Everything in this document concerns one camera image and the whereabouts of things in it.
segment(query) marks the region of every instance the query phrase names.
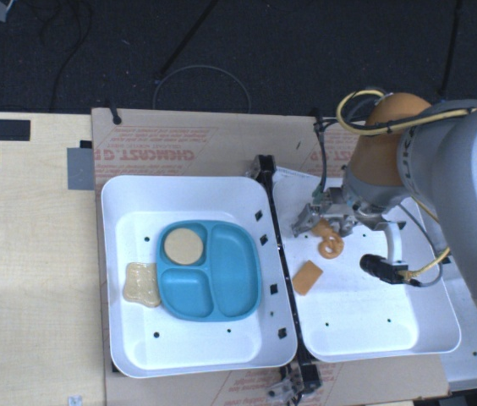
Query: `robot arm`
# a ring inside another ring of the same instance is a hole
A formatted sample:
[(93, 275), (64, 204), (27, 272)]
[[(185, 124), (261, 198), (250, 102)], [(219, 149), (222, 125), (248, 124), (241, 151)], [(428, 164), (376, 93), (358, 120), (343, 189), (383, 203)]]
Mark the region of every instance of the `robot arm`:
[(342, 236), (353, 232), (350, 223), (383, 230), (383, 215), (411, 196), (439, 222), (477, 305), (477, 101), (432, 106), (408, 93), (374, 94), (381, 99), (364, 126), (341, 117), (356, 94), (338, 107), (340, 123), (360, 134), (342, 188), (308, 204), (293, 230), (314, 227), (321, 217)]

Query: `blue plate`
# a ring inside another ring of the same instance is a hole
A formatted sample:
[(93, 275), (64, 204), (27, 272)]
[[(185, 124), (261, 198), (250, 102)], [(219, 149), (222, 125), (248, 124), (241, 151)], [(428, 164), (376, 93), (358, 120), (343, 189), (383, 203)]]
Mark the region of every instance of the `blue plate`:
[[(199, 260), (183, 266), (171, 261), (163, 243), (177, 228), (203, 241)], [(167, 226), (157, 244), (157, 281), (163, 305), (180, 319), (236, 321), (252, 314), (261, 300), (261, 273), (252, 237), (237, 224), (182, 221)]]

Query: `white tray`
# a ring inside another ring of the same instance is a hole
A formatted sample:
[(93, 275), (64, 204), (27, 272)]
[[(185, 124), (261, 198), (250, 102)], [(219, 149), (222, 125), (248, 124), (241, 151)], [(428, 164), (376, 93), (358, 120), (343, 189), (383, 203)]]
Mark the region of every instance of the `white tray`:
[[(118, 176), (103, 187), (101, 203), (111, 356), (121, 372), (144, 378), (281, 366), (293, 359), (297, 336), (260, 184), (243, 177)], [(123, 298), (126, 266), (155, 262), (161, 231), (185, 220), (233, 222), (251, 234), (262, 280), (253, 314), (239, 321), (185, 321), (163, 305), (147, 308)]]
[[(335, 259), (320, 256), (319, 237), (312, 233), (293, 236), (291, 225), (320, 179), (295, 173), (275, 176), (274, 199), (289, 275), (312, 260), (323, 270), (305, 295), (295, 293), (305, 347), (326, 362), (380, 358), (397, 355), (444, 353), (460, 342), (460, 328), (444, 282), (427, 288), (391, 285), (364, 272), (359, 261), (366, 253), (387, 257), (383, 232), (365, 226), (354, 228), (344, 238), (344, 250)], [(328, 179), (326, 187), (340, 186), (341, 179)], [(416, 217), (418, 207), (407, 199), (403, 205)], [(403, 259), (416, 270), (434, 259), (430, 246), (413, 222), (399, 208), (386, 219), (407, 222), (400, 232)], [(419, 278), (429, 282), (437, 267)]]

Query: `blue object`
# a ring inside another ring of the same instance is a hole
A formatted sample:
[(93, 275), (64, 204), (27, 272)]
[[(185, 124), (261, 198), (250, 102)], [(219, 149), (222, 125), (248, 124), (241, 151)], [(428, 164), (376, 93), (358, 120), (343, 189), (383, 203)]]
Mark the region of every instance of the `blue object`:
[[(191, 265), (165, 254), (167, 236), (188, 228), (201, 238), (203, 253)], [(242, 227), (223, 221), (183, 221), (167, 226), (157, 244), (157, 281), (163, 305), (189, 321), (236, 321), (261, 300), (260, 262), (255, 242)]]

